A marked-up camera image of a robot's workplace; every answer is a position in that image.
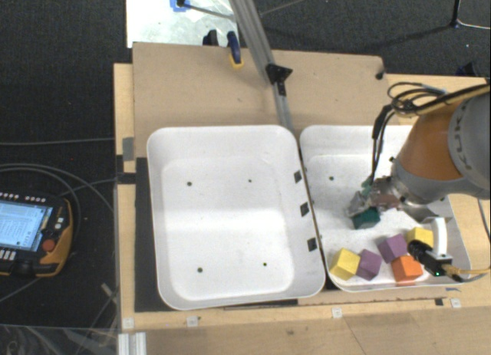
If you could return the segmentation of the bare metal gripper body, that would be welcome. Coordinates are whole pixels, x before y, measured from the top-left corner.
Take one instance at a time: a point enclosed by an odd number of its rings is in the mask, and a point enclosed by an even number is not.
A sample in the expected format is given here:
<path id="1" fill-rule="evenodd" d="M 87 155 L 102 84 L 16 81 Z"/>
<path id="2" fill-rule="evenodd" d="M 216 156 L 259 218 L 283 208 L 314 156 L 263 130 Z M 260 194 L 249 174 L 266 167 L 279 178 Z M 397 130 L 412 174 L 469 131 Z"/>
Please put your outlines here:
<path id="1" fill-rule="evenodd" d="M 368 203 L 370 207 L 379 211 L 388 211 L 390 209 L 400 209 L 402 195 L 395 188 L 392 176 L 383 176 L 376 178 L 371 184 L 368 193 Z"/>

